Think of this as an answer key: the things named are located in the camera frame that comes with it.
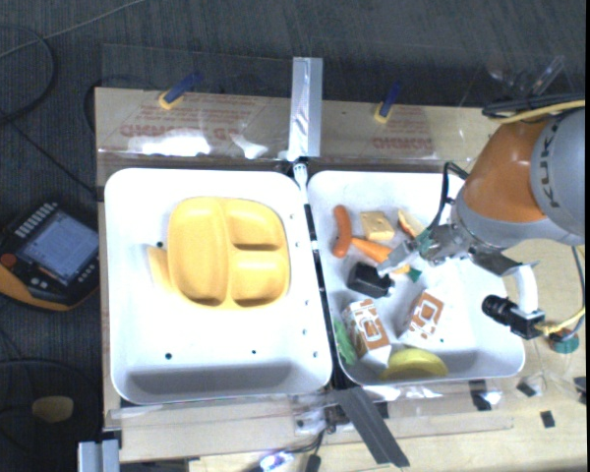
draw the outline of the banana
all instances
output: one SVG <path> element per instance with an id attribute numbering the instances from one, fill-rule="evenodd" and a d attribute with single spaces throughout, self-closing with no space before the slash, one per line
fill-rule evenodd
<path id="1" fill-rule="evenodd" d="M 403 348 L 389 357 L 388 366 L 379 375 L 386 381 L 445 376 L 448 367 L 435 353 L 420 348 Z"/>

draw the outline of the white cable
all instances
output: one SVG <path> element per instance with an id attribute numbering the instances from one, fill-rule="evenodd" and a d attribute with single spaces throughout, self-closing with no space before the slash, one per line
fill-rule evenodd
<path id="1" fill-rule="evenodd" d="M 92 18 L 92 19 L 85 21 L 83 23 L 73 25 L 71 27 L 68 27 L 66 29 L 62 29 L 60 31 L 56 31 L 54 33 L 51 33 L 50 35 L 46 35 L 43 37 L 43 39 L 46 40 L 48 38 L 54 38 L 55 36 L 63 35 L 65 33 L 69 33 L 70 31 L 78 30 L 79 28 L 86 27 L 87 25 L 91 25 L 92 23 L 96 23 L 98 21 L 101 21 L 101 20 L 108 18 L 109 16 L 112 16 L 113 14 L 116 14 L 120 11 L 124 11 L 125 9 L 128 9 L 129 7 L 133 7 L 134 5 L 142 4 L 147 1 L 149 1 L 149 0 L 136 0 L 134 2 L 129 2 L 127 4 L 121 5 L 120 7 L 117 7 L 116 9 L 112 9 L 111 11 L 105 12 L 105 13 L 103 13 L 99 16 L 96 16 L 95 18 Z M 34 45 L 36 43 L 37 43 L 36 41 L 31 41 L 31 42 L 27 42 L 22 45 L 19 45 L 18 47 L 14 47 L 13 49 L 10 49 L 10 50 L 0 54 L 0 59 L 4 58 L 5 56 L 8 56 L 9 54 L 12 54 L 16 51 L 19 51 L 20 49 L 23 49 L 24 47 L 28 47 L 29 45 Z"/>

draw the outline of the blue clamp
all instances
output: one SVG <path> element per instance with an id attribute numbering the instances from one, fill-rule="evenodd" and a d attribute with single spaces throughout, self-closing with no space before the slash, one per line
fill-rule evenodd
<path id="1" fill-rule="evenodd" d="M 175 86 L 159 96 L 159 105 L 165 109 L 170 110 L 184 97 L 184 93 L 192 89 L 196 84 L 200 83 L 204 76 L 199 72 L 195 72 L 184 77 Z"/>
<path id="2" fill-rule="evenodd" d="M 376 107 L 376 113 L 374 114 L 374 118 L 378 122 L 386 122 L 391 115 L 391 108 L 393 104 L 397 100 L 398 95 L 400 94 L 400 82 L 395 81 L 393 86 L 386 95 L 384 101 L 381 101 L 379 105 Z"/>

